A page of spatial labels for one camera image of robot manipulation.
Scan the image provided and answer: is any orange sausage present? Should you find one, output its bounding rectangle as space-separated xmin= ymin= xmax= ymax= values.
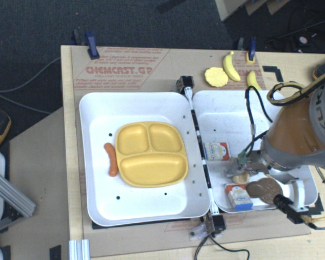
xmin=103 ymin=142 xmax=119 ymax=178

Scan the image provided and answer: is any red white and blue carton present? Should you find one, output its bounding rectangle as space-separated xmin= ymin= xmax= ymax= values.
xmin=224 ymin=183 xmax=254 ymax=211

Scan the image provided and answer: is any black cylinder on white bracket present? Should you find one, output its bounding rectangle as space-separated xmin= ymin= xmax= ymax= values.
xmin=272 ymin=179 xmax=310 ymax=225

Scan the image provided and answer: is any brown biscuit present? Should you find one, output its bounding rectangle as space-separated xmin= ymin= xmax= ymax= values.
xmin=245 ymin=177 xmax=284 ymax=205

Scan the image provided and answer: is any yellow divided plate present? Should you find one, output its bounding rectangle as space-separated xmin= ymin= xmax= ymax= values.
xmin=114 ymin=121 xmax=189 ymax=189

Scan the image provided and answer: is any white plastic tray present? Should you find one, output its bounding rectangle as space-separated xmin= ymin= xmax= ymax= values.
xmin=191 ymin=89 xmax=319 ymax=215
xmin=79 ymin=92 xmax=212 ymax=228

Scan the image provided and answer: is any beige bread piece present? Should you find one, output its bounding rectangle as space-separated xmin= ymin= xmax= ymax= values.
xmin=231 ymin=171 xmax=251 ymax=185

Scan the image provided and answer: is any yellow round biscuit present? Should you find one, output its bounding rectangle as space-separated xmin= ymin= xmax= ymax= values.
xmin=204 ymin=67 xmax=229 ymax=88

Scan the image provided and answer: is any thin black and white rod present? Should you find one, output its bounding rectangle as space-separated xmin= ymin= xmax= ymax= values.
xmin=184 ymin=86 xmax=220 ymax=216

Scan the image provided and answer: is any brown cardboard board red print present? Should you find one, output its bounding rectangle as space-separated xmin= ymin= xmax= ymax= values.
xmin=70 ymin=45 xmax=313 ymax=257

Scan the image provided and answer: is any yellow banana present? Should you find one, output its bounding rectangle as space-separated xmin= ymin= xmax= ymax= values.
xmin=222 ymin=50 xmax=242 ymax=82
xmin=246 ymin=70 xmax=263 ymax=92

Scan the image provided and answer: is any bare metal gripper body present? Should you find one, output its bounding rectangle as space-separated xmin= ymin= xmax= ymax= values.
xmin=243 ymin=149 xmax=274 ymax=175

